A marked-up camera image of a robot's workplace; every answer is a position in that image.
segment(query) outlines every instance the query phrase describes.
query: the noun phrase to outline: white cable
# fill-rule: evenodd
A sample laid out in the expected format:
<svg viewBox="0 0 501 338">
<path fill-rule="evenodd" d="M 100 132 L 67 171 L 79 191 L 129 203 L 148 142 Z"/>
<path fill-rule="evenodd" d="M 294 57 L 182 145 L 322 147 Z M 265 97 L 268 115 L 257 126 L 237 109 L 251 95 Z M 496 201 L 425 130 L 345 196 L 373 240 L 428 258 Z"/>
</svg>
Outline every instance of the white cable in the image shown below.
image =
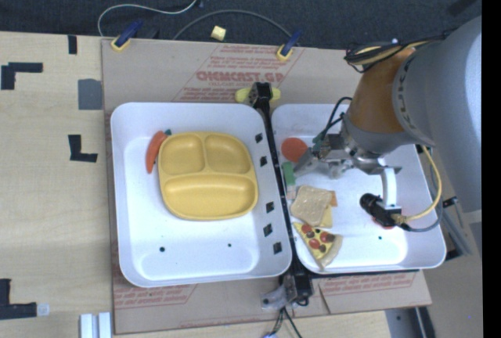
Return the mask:
<svg viewBox="0 0 501 338">
<path fill-rule="evenodd" d="M 184 9 L 180 9 L 179 11 L 164 11 L 161 9 L 155 9 L 153 7 L 148 7 L 147 5 L 139 5 L 139 4 L 118 4 L 118 5 L 112 5 L 111 7 L 108 7 L 105 9 L 101 15 L 99 16 L 97 20 L 97 29 L 99 32 L 100 36 L 104 36 L 103 31 L 101 30 L 101 21 L 103 17 L 109 12 L 113 11 L 115 9 L 121 9 L 121 8 L 134 8 L 134 9 L 145 9 L 146 11 L 153 11 L 154 13 L 159 13 L 159 14 L 164 14 L 164 15 L 169 15 L 169 16 L 175 16 L 178 14 L 183 14 L 189 9 L 191 9 L 195 4 L 197 0 L 193 0 L 190 4 L 188 4 Z"/>
</svg>

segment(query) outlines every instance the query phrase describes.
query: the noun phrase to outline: black cable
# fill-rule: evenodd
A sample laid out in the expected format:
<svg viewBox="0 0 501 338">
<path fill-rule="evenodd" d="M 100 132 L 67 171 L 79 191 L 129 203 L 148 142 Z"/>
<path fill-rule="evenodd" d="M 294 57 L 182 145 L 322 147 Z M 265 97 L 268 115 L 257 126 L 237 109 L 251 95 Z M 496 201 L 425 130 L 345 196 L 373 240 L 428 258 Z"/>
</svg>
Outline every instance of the black cable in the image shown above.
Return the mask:
<svg viewBox="0 0 501 338">
<path fill-rule="evenodd" d="M 397 53 L 401 52 L 404 49 L 412 47 L 413 45 L 421 46 L 421 45 L 427 45 L 428 43 L 431 43 L 433 41 L 442 41 L 445 38 L 447 38 L 448 34 L 450 34 L 450 32 L 444 32 L 439 36 L 433 36 L 433 37 L 419 39 L 419 40 L 414 39 L 414 40 L 408 41 L 406 43 L 397 42 L 397 43 L 392 43 L 390 45 L 378 45 L 374 49 L 362 51 L 362 52 L 360 52 L 360 50 L 362 50 L 363 48 L 347 50 L 346 56 L 344 57 L 344 59 L 346 60 L 348 65 L 353 67 L 353 69 L 355 71 L 357 71 L 359 74 L 364 74 L 365 72 L 370 70 L 376 64 L 393 57 L 394 55 L 396 55 Z M 373 58 L 381 53 L 390 51 L 392 49 L 394 49 L 394 51 L 391 51 L 387 56 L 375 60 L 374 62 L 370 63 L 369 66 L 363 67 L 362 70 L 359 70 L 356 67 L 356 65 L 354 64 L 354 63 L 359 62 L 359 61 L 368 61 L 371 58 Z"/>
<path fill-rule="evenodd" d="M 299 333 L 299 330 L 297 329 L 296 325 L 292 321 L 292 318 L 289 316 L 289 313 L 286 309 L 286 307 L 282 307 L 280 309 L 279 315 L 275 321 L 275 325 L 273 326 L 273 329 L 265 335 L 264 338 L 274 338 L 275 334 L 277 334 L 282 327 L 283 324 L 283 315 L 286 315 L 287 319 L 289 320 L 290 324 L 292 325 L 292 328 L 294 329 L 295 333 L 297 334 L 298 338 L 302 338 L 301 334 Z"/>
<path fill-rule="evenodd" d="M 297 334 L 298 338 L 302 338 L 301 334 L 299 333 L 299 331 L 297 330 L 297 327 L 296 325 L 294 324 L 294 322 L 292 321 L 292 318 L 290 318 L 289 316 L 289 312 L 287 311 L 287 309 L 284 307 L 283 308 L 283 311 L 285 313 L 285 315 L 287 316 L 287 318 L 289 319 L 289 322 L 290 324 L 292 325 L 292 328 L 294 329 L 295 333 Z"/>
<path fill-rule="evenodd" d="M 336 112 L 337 112 L 337 109 L 339 108 L 340 104 L 344 101 L 344 100 L 352 100 L 351 97 L 349 96 L 343 96 L 342 98 L 340 98 L 339 100 L 337 100 L 337 103 L 336 103 L 336 106 L 334 106 L 333 110 L 332 110 L 332 113 L 330 113 L 330 116 L 329 116 L 329 120 L 327 121 L 327 124 L 325 126 L 325 128 L 323 130 L 321 130 L 321 132 L 316 136 L 315 138 L 315 142 L 317 142 L 319 139 L 320 140 L 323 140 L 326 135 L 327 135 L 327 132 L 335 125 L 337 124 L 339 121 L 341 121 L 343 118 L 343 114 L 341 114 L 335 121 L 333 121 L 334 119 L 334 116 L 336 115 Z"/>
<path fill-rule="evenodd" d="M 436 191 L 437 190 L 437 182 L 435 180 L 434 172 L 433 172 L 433 169 L 431 166 L 430 166 L 430 169 L 431 169 L 431 183 L 433 184 L 433 187 Z M 399 225 L 399 227 L 404 229 L 405 231 L 409 231 L 409 232 L 427 232 L 427 231 L 432 230 L 433 228 L 436 228 L 442 222 L 442 215 L 444 214 L 443 202 L 444 201 L 442 200 L 442 198 L 440 198 L 440 203 L 436 207 L 437 219 L 435 220 L 435 222 L 433 224 L 431 224 L 427 227 L 423 227 L 423 228 L 413 228 L 410 225 L 404 223 L 402 225 Z"/>
<path fill-rule="evenodd" d="M 190 23 L 185 25 L 177 34 L 175 34 L 174 37 L 172 38 L 172 40 L 174 41 L 177 38 L 179 38 L 180 35 L 185 33 L 188 29 L 190 29 L 193 25 L 199 23 L 200 21 L 205 20 L 211 16 L 216 16 L 218 14 L 243 14 L 243 15 L 247 15 L 247 16 L 254 16 L 254 17 L 259 18 L 260 20 L 264 20 L 267 23 L 270 23 L 271 25 L 273 25 L 274 27 L 280 29 L 288 38 L 292 37 L 292 34 L 287 29 L 282 27 L 279 23 L 275 22 L 274 20 L 269 19 L 266 16 L 262 16 L 261 14 L 254 13 L 252 11 L 243 10 L 243 9 L 221 9 L 218 11 L 214 11 L 212 13 L 205 14 L 205 15 L 191 21 Z"/>
<path fill-rule="evenodd" d="M 308 305 L 309 305 L 309 303 L 310 303 L 310 300 L 309 300 L 309 298 L 307 298 L 307 297 L 306 297 L 306 298 L 304 298 L 303 300 L 296 300 L 296 304 L 297 304 L 298 306 L 302 306 L 302 307 L 306 307 L 306 306 L 308 306 Z"/>
<path fill-rule="evenodd" d="M 135 3 L 124 3 L 124 4 L 118 4 L 118 5 L 112 5 L 111 7 L 108 7 L 105 9 L 101 15 L 99 16 L 97 20 L 97 30 L 99 32 L 100 36 L 104 36 L 103 31 L 101 29 L 101 22 L 103 21 L 104 16 L 115 9 L 123 9 L 123 8 L 133 8 L 133 9 L 143 9 L 146 11 L 150 11 L 153 13 L 159 13 L 159 14 L 164 14 L 164 15 L 178 15 L 178 14 L 183 14 L 195 5 L 199 4 L 199 0 L 192 0 L 187 6 L 185 6 L 182 9 L 179 10 L 173 10 L 173 11 L 166 11 L 162 9 L 155 9 L 153 7 L 149 7 L 147 5 L 140 5 L 140 4 L 135 4 Z"/>
</svg>

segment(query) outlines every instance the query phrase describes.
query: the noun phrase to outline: wooden table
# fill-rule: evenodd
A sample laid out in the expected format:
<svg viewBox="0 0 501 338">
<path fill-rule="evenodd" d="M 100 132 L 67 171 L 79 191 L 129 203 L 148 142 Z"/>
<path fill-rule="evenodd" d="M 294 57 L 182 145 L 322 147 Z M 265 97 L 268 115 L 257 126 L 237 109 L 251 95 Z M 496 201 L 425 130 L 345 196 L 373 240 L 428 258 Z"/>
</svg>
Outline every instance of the wooden table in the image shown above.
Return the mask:
<svg viewBox="0 0 501 338">
<path fill-rule="evenodd" d="M 0 336 L 78 336 L 79 315 L 112 311 L 110 225 L 102 110 L 79 110 L 77 82 L 101 80 L 100 38 L 0 33 L 0 64 L 43 63 L 16 73 L 0 91 L 0 278 L 10 302 L 47 303 L 46 317 L 0 321 Z M 95 163 L 70 161 L 68 135 L 81 135 Z M 156 337 L 260 337 L 273 322 L 135 334 Z M 390 336 L 385 313 L 303 318 L 304 337 Z M 284 322 L 281 337 L 295 336 Z"/>
</svg>

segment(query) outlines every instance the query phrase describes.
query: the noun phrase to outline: toy pizza slice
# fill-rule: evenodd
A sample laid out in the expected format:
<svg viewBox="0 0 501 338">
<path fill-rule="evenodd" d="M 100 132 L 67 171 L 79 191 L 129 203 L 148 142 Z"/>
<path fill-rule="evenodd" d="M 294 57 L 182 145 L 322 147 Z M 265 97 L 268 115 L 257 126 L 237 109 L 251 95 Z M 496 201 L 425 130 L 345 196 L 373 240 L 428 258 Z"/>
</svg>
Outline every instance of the toy pizza slice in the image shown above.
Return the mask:
<svg viewBox="0 0 501 338">
<path fill-rule="evenodd" d="M 332 263 L 341 248 L 343 236 L 331 234 L 320 228 L 313 228 L 309 224 L 299 222 L 293 224 L 320 269 L 323 270 Z"/>
</svg>

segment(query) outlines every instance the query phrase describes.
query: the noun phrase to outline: cardboard sheet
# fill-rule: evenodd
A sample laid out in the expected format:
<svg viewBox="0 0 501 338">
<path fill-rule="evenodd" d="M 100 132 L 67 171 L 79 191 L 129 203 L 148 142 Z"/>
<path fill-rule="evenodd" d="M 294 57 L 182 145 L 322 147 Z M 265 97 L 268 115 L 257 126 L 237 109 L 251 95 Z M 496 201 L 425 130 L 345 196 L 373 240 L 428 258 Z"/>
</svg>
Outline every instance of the cardboard sheet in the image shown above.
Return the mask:
<svg viewBox="0 0 501 338">
<path fill-rule="evenodd" d="M 352 95 L 359 75 L 343 51 L 294 48 L 276 59 L 275 47 L 183 41 L 134 40 L 121 53 L 102 40 L 103 98 L 112 234 L 114 327 L 116 334 L 274 320 L 260 296 L 278 279 L 217 282 L 144 289 L 121 275 L 117 262 L 113 164 L 109 119 L 125 102 L 233 102 L 236 90 L 268 81 L 284 103 L 335 103 Z M 315 294 L 294 317 L 322 316 L 430 304 L 423 273 L 353 275 L 315 279 Z"/>
</svg>

